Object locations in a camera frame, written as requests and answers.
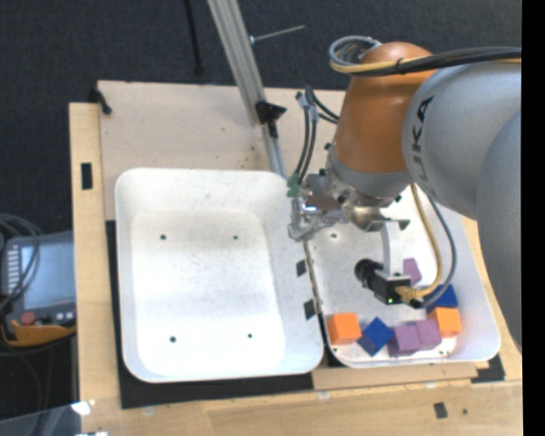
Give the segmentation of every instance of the black mark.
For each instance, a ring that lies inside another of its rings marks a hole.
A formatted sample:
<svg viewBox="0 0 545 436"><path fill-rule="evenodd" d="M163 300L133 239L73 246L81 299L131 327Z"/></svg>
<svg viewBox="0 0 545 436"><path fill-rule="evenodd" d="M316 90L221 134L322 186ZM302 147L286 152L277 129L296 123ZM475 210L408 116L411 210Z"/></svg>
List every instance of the black mark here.
<svg viewBox="0 0 545 436"><path fill-rule="evenodd" d="M90 163L81 163L81 187L93 189L93 167Z"/></svg>
<svg viewBox="0 0 545 436"><path fill-rule="evenodd" d="M302 305L305 309L305 318L307 320L310 320L313 316L315 316L315 314L317 313L315 311L315 302L310 299L309 301L305 302L303 305Z"/></svg>
<svg viewBox="0 0 545 436"><path fill-rule="evenodd" d="M436 418L448 418L448 411L446 410L446 405L444 402L437 402L434 404L434 411L436 412Z"/></svg>
<svg viewBox="0 0 545 436"><path fill-rule="evenodd" d="M297 277L302 276L305 273L307 273L307 264L305 263L305 260L301 260L300 262L297 262Z"/></svg>
<svg viewBox="0 0 545 436"><path fill-rule="evenodd" d="M477 382L500 382L505 379L505 369L502 367L502 360L499 354L489 360L489 368L478 370L479 376L472 378L472 383Z"/></svg>

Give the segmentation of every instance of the purple cube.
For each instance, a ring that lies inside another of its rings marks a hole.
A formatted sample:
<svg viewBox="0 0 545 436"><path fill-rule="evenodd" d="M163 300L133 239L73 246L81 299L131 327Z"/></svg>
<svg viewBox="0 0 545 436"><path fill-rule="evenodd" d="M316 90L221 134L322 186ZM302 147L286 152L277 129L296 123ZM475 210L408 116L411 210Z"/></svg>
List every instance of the purple cube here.
<svg viewBox="0 0 545 436"><path fill-rule="evenodd" d="M421 279L420 268L418 268L418 263L416 259L406 258L403 261L403 272L410 276L410 286L413 286Z"/></svg>
<svg viewBox="0 0 545 436"><path fill-rule="evenodd" d="M388 343L391 356L411 355L421 348L420 336L415 323L393 327L393 337Z"/></svg>
<svg viewBox="0 0 545 436"><path fill-rule="evenodd" d="M357 341L361 347L371 356L375 355L388 343L393 336L393 330L389 328L377 316L362 331L362 337Z"/></svg>
<svg viewBox="0 0 545 436"><path fill-rule="evenodd" d="M438 323L435 319L418 320L415 324L420 338L420 349L428 351L442 342Z"/></svg>

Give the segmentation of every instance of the dark spot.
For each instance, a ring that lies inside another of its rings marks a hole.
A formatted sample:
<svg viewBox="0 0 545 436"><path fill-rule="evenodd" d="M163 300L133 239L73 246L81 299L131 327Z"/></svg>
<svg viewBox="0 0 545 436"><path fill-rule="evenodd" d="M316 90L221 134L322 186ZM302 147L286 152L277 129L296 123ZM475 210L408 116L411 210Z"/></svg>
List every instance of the dark spot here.
<svg viewBox="0 0 545 436"><path fill-rule="evenodd" d="M448 411L446 410L446 405L444 402L437 402L434 404L434 411L436 412L436 418L448 418Z"/></svg>

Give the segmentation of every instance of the white tray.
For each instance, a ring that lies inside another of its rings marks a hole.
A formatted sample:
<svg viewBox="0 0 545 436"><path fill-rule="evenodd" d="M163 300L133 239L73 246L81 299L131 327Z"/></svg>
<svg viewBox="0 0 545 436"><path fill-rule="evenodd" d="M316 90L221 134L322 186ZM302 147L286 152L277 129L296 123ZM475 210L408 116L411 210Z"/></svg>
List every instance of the white tray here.
<svg viewBox="0 0 545 436"><path fill-rule="evenodd" d="M124 361L146 382L305 373L323 354L286 182L138 168L115 186Z"/></svg>

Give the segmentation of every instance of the block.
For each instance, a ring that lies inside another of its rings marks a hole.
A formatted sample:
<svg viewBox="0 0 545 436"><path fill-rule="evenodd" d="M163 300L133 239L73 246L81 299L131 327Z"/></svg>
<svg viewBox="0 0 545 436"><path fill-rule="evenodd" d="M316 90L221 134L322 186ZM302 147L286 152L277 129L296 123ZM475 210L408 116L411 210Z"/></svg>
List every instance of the block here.
<svg viewBox="0 0 545 436"><path fill-rule="evenodd" d="M375 355L387 344L393 336L393 330L380 318L375 317L362 331L362 337L357 341L371 356Z"/></svg>
<svg viewBox="0 0 545 436"><path fill-rule="evenodd" d="M454 337L462 331L461 316L458 309L436 307L428 313L428 318L436 320L442 338Z"/></svg>
<svg viewBox="0 0 545 436"><path fill-rule="evenodd" d="M434 292L430 295L427 295L424 300L427 301L434 295L437 295L441 289L442 286L437 287ZM426 307L426 312L430 313L436 307L458 308L458 299L456 298L456 292L454 291L454 286L452 286L452 284L450 284L446 288L443 295L441 295L438 299L436 299L436 301Z"/></svg>
<svg viewBox="0 0 545 436"><path fill-rule="evenodd" d="M410 276L410 286L413 286L419 280L421 280L420 268L418 268L418 262L414 258L406 258L403 261L403 272Z"/></svg>
<svg viewBox="0 0 545 436"><path fill-rule="evenodd" d="M362 337L362 328L354 312L335 313L327 321L332 345L352 344Z"/></svg>
<svg viewBox="0 0 545 436"><path fill-rule="evenodd" d="M418 320L414 322L418 328L418 337L420 338L420 349L429 351L442 342L442 336L438 329L438 323L433 318Z"/></svg>
<svg viewBox="0 0 545 436"><path fill-rule="evenodd" d="M412 323L393 327L393 336L388 342L391 356L411 355L420 350L418 328Z"/></svg>

